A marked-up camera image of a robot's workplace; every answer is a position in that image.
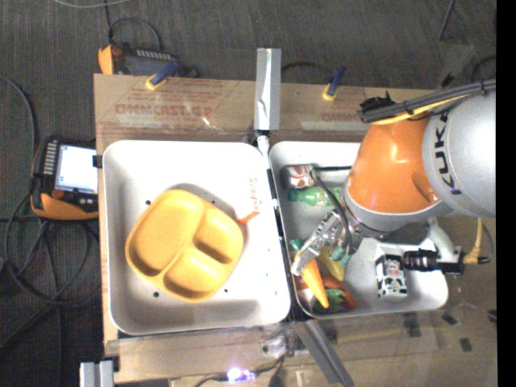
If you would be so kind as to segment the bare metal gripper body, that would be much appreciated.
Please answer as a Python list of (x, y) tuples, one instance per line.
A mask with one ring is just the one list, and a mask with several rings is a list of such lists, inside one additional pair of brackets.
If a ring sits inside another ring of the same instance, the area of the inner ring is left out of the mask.
[(329, 256), (353, 256), (357, 246), (353, 241), (345, 215), (337, 210), (326, 214), (306, 242), (309, 246), (326, 248)]

